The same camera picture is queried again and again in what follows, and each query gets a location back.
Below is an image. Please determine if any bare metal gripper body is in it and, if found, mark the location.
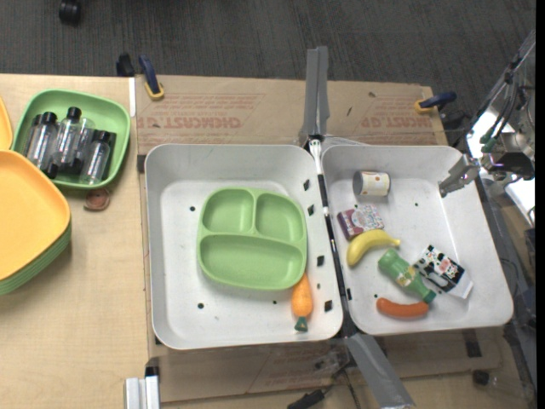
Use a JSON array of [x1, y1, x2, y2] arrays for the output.
[[479, 134, 536, 183]]

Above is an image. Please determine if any white plastic tray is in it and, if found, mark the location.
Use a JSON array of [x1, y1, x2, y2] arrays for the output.
[[143, 143, 345, 351], [319, 144, 515, 337]]

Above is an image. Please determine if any white can with orange dots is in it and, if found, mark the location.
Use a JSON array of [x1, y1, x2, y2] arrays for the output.
[[352, 170, 392, 199]]

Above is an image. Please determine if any cow print milk carton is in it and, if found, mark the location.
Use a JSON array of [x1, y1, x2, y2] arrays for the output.
[[412, 245, 475, 301]]

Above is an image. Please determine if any purple and pink small carton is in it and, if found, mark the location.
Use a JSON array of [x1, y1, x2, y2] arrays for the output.
[[336, 204, 386, 241]]

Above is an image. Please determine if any yellow banana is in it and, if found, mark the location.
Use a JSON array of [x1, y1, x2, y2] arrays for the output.
[[346, 228, 402, 268]]

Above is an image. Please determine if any green toy bottle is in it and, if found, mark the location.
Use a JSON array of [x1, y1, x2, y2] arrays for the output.
[[377, 248, 438, 306]]

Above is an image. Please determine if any orange toy sausage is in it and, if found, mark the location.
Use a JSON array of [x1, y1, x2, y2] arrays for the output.
[[376, 297, 430, 320]]

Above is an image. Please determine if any orange toy carrot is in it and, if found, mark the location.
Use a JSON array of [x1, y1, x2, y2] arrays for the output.
[[290, 273, 315, 333]]

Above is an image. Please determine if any green divided plate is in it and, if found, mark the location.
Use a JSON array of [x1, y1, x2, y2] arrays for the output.
[[196, 187, 309, 292]]

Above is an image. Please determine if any brown cardboard board red print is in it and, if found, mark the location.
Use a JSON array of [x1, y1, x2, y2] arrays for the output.
[[134, 73, 504, 405]]

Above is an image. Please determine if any green square plate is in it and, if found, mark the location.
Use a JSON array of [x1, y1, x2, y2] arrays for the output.
[[11, 88, 132, 190]]

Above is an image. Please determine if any clear plastic bottle black cap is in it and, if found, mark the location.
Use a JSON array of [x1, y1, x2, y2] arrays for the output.
[[42, 116, 98, 181], [51, 106, 84, 169], [78, 129, 114, 187], [26, 111, 60, 171]]

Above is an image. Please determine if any yellow plate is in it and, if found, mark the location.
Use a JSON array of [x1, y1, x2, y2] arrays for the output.
[[0, 95, 14, 151], [0, 149, 72, 282]]

